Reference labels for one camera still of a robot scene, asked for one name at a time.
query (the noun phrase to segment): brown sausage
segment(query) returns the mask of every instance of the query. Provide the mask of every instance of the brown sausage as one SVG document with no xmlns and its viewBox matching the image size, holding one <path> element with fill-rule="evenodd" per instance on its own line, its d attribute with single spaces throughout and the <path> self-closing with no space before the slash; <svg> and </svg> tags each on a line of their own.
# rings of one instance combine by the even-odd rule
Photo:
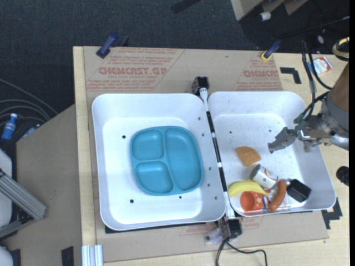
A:
<svg viewBox="0 0 355 266">
<path fill-rule="evenodd" d="M 280 206 L 286 195 L 286 187 L 286 181 L 284 180 L 280 180 L 277 183 L 277 195 L 272 199 L 272 201 L 268 205 L 270 211 L 276 211 L 276 209 Z"/>
</svg>

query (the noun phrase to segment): blue plate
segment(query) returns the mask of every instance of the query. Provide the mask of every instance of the blue plate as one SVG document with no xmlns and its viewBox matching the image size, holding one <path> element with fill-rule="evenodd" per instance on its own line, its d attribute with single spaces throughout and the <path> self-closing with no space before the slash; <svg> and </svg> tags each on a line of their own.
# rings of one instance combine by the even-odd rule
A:
<svg viewBox="0 0 355 266">
<path fill-rule="evenodd" d="M 130 142 L 134 176 L 151 195 L 173 195 L 198 188 L 204 179 L 200 150 L 194 136 L 178 126 L 138 131 Z"/>
</svg>

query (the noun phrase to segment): yellow banana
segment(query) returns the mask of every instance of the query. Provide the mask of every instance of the yellow banana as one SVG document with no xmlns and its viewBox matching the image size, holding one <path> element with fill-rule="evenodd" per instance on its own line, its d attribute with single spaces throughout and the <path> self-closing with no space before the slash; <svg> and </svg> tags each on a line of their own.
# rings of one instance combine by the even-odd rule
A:
<svg viewBox="0 0 355 266">
<path fill-rule="evenodd" d="M 246 180 L 246 181 L 237 181 L 234 182 L 228 190 L 229 196 L 235 196 L 239 193 L 246 192 L 246 191 L 253 191 L 256 193 L 263 194 L 264 196 L 268 196 L 267 193 L 262 187 L 256 183 L 255 181 Z"/>
</svg>

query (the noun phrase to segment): white can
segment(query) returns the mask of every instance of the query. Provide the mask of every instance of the white can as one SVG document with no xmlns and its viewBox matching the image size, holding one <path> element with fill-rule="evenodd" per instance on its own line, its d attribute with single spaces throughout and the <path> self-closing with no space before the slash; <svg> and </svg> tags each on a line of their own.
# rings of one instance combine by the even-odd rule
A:
<svg viewBox="0 0 355 266">
<path fill-rule="evenodd" d="M 277 183 L 278 176 L 258 164 L 251 171 L 250 179 L 259 183 L 264 189 L 270 190 Z"/>
</svg>

